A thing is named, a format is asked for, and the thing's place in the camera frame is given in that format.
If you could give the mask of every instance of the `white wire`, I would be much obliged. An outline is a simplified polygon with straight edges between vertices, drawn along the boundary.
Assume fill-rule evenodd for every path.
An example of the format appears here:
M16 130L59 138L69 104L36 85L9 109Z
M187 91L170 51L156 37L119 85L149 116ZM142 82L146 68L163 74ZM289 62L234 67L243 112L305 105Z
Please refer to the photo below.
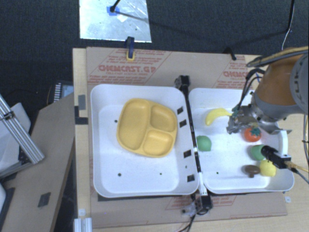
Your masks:
M283 47L284 47L284 44L285 44L285 41L286 41L286 38L288 37L290 31L291 31L291 26L292 26L292 21L293 21L293 16L294 16L294 5L293 5L293 11L292 11L292 17L291 17L291 24L290 24L290 27L289 27L289 30L286 32L285 34L285 37L284 37L284 41L282 43L282 47L281 47L281 51L283 51Z

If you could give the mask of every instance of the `wooden surface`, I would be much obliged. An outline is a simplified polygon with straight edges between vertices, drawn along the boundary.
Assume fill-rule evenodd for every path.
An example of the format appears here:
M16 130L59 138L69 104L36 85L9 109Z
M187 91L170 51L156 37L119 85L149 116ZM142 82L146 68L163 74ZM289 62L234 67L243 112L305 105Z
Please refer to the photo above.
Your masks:
M254 56L245 56L249 61ZM74 65L74 88L75 102L78 101L78 94L86 94L86 50L73 50ZM288 135L289 154L292 155L293 162L306 167L302 140L302 115L289 116L286 121L280 123L285 129L293 131ZM87 126L76 126L76 162L77 162L77 189L78 189L78 209L86 210L86 217L90 217L90 195L89 195L89 162L88 160L88 130ZM233 220L219 220L194 222L192 232L273 232L273 231L308 231L309 220L309 186L299 176L295 176L295 185L291 191L285 193L291 198L291 203L287 203L288 216L282 217L261 217ZM178 231L186 224L161 224L146 226L131 226L94 229L94 232L173 232Z
M40 110L32 139L45 155L3 186L15 188L3 232L53 232L73 156L73 95ZM38 207L42 194L48 205Z

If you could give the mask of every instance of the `black clip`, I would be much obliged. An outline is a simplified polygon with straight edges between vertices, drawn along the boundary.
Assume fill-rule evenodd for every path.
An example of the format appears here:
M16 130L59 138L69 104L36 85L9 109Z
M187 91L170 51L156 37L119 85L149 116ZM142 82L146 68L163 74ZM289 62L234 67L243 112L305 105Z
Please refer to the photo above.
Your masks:
M234 54L232 48L227 47L227 48L223 51L223 53L228 53L228 54L231 55L231 57L232 57L232 59L233 59L234 61L237 60L237 58L236 58L236 56L235 56L235 54Z
M126 59L127 61L133 61L135 59L134 53L134 37L128 37L125 41L125 48L127 49L126 52Z
M3 118L0 118L0 121L1 120L8 120L10 118L13 118L15 116L14 112L13 111L9 111L7 114L3 115Z

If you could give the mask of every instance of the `cardboard sheet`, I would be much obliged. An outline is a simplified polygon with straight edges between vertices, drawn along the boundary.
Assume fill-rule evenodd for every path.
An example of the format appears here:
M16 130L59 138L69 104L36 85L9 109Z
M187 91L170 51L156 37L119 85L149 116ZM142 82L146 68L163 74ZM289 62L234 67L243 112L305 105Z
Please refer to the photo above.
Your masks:
M133 62L118 48L87 48L88 117L90 92L98 84L126 84L172 87L179 75L189 75L196 87L242 88L249 71L243 55L135 50ZM190 196L105 199L93 188L92 131L89 119L91 217L93 228L133 226L188 221L181 210ZM282 193L222 195L212 198L214 208L197 220L220 220L283 216L287 214Z

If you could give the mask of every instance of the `yellow divided plate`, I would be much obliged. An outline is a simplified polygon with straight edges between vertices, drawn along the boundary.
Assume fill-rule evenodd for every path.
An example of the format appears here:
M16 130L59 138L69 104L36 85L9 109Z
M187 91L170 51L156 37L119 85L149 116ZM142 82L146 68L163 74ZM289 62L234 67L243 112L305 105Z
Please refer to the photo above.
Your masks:
M119 144L148 157L166 156L175 143L177 118L172 110L153 101L131 99L118 121Z

